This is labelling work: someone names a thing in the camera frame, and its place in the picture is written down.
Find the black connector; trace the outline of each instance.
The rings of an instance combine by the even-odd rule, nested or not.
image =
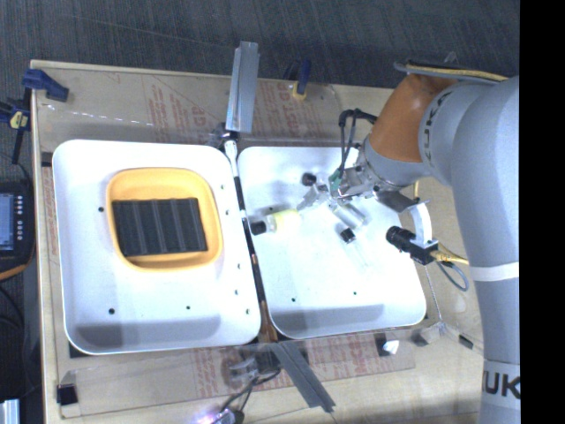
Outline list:
[[[416,234],[398,226],[391,226],[387,231],[386,238],[387,242],[394,245],[400,251],[408,253],[414,261],[422,265],[435,261],[435,258],[431,256],[431,252],[438,249],[437,242],[428,248],[422,248],[411,242],[416,238]]]

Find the dark gray floor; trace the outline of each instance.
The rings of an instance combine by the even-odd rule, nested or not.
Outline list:
[[[520,0],[0,0],[0,101],[21,97],[32,58],[230,74],[239,41],[262,78],[309,57],[311,80],[394,87],[396,60],[519,73]],[[15,133],[0,126],[0,150]],[[30,167],[26,139],[22,163]],[[0,180],[18,170],[0,163]],[[24,306],[24,277],[2,284]],[[0,299],[0,315],[11,315]],[[0,400],[24,393],[21,339],[0,328]]]

